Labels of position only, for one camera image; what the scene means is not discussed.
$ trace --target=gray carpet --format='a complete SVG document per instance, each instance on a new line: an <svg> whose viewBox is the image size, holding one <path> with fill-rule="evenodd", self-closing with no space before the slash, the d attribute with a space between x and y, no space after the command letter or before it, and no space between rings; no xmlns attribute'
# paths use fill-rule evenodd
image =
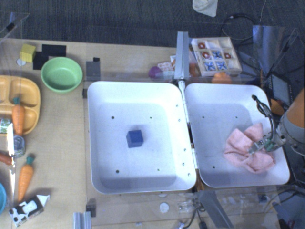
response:
<svg viewBox="0 0 305 229"><path fill-rule="evenodd" d="M219 0L217 16L192 8L192 0L0 0L1 11L28 12L23 37L74 42L175 46L177 31L218 36L224 19L245 13L257 21L264 0ZM262 25L294 27L304 41L304 0L267 0ZM230 33L251 33L240 20Z"/></svg>

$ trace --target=yellow cube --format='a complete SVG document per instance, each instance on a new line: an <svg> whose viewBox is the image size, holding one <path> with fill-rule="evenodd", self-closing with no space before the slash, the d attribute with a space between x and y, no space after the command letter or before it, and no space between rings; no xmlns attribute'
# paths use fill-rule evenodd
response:
<svg viewBox="0 0 305 229"><path fill-rule="evenodd" d="M36 47L28 44L23 44L20 52L20 59L22 61L32 63L35 57Z"/></svg>

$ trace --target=pink towel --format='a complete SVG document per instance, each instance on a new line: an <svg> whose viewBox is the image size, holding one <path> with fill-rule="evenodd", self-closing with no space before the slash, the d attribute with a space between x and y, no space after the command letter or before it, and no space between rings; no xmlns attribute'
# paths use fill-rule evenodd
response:
<svg viewBox="0 0 305 229"><path fill-rule="evenodd" d="M249 154L248 149L264 136L262 123L255 124L242 133L235 129L225 143L224 157L236 167L244 167L252 173L259 174L275 165L271 153L264 149Z"/></svg>

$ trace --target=blue cube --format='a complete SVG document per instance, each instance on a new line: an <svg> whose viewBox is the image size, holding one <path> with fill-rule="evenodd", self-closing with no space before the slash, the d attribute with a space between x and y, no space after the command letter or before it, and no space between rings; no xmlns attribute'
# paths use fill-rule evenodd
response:
<svg viewBox="0 0 305 229"><path fill-rule="evenodd" d="M129 131L126 139L128 147L141 147L144 142L141 130Z"/></svg>

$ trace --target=blue plate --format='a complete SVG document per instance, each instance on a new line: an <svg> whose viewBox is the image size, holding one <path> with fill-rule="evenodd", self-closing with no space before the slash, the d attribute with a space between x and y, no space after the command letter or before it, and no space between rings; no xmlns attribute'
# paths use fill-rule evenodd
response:
<svg viewBox="0 0 305 229"><path fill-rule="evenodd" d="M4 210L6 204L6 192L3 185L0 183L0 215Z"/></svg>

